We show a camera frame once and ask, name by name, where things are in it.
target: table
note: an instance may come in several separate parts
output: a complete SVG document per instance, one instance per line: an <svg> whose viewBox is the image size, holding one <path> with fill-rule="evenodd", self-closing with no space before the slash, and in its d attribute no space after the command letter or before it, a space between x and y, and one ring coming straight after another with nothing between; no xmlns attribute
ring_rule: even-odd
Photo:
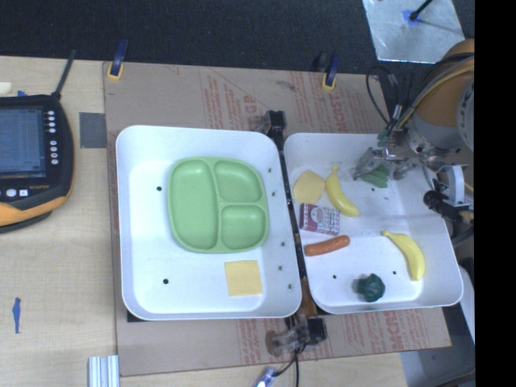
<svg viewBox="0 0 516 387"><path fill-rule="evenodd" d="M0 56L0 81L12 93L50 94L65 59ZM80 113L104 113L102 62L75 60L61 92L75 138L76 177L70 199L34 226L0 235L2 346L0 385L87 385L91 356L116 355L114 282L106 149L80 148ZM13 319L21 299L19 333ZM252 385L263 366L123 377L120 385ZM295 371L275 387L294 384ZM398 353L300 363L300 385L406 385Z"/></svg>

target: orange sausage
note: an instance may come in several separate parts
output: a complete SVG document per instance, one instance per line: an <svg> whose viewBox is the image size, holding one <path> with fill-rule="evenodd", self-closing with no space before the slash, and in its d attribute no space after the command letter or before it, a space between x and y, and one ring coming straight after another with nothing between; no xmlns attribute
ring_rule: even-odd
<svg viewBox="0 0 516 387"><path fill-rule="evenodd" d="M328 239L318 243L310 243L304 247L306 256L315 256L327 254L328 252L337 251L340 248L344 248L351 240L347 235L336 236L335 238Z"/></svg>

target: cardboard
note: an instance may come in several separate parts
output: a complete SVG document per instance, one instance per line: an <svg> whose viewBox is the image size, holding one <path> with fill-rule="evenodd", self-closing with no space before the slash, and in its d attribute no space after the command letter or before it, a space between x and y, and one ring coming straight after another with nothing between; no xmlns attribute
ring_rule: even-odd
<svg viewBox="0 0 516 387"><path fill-rule="evenodd" d="M283 319L142 322L127 313L121 296L118 197L114 144L136 124L255 130L267 110L283 110L285 135L296 132L377 133L383 121L368 97L365 76L337 74L330 93L322 73L228 69L170 64L124 65L118 81L106 77L111 235L119 369L122 376L286 362L265 345ZM381 107L378 81L372 94ZM324 315L328 338L307 348L300 360L362 356L448 347L441 308Z"/></svg>

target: yellow and blue clamp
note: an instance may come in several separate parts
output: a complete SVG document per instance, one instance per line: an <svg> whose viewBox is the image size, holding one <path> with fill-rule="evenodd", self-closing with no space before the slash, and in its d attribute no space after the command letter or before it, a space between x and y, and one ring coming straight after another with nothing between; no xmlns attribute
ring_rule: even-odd
<svg viewBox="0 0 516 387"><path fill-rule="evenodd" d="M109 63L109 66L107 68L106 75L113 81L118 81L120 80L120 77L122 77L123 58L126 55L128 43L129 42L127 39L119 40L116 52L114 53L114 59Z"/></svg>
<svg viewBox="0 0 516 387"><path fill-rule="evenodd" d="M339 64L339 55L335 52L331 54L330 64L326 68L326 72L322 76L322 90L331 92L335 88L335 75L337 74L337 66Z"/></svg>

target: banana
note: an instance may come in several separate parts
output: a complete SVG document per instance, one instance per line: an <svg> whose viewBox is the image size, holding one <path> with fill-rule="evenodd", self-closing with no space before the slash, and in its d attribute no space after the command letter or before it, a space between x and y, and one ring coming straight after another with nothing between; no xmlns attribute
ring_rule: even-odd
<svg viewBox="0 0 516 387"><path fill-rule="evenodd" d="M425 273L426 267L421 248L406 234L398 234L386 229L381 234L389 237L402 250L407 260L410 276L413 280L419 281Z"/></svg>
<svg viewBox="0 0 516 387"><path fill-rule="evenodd" d="M357 216L360 214L358 208L344 195L340 187L339 177L337 171L339 167L333 165L331 167L331 174L326 178L325 189L330 198L331 203L344 215Z"/></svg>

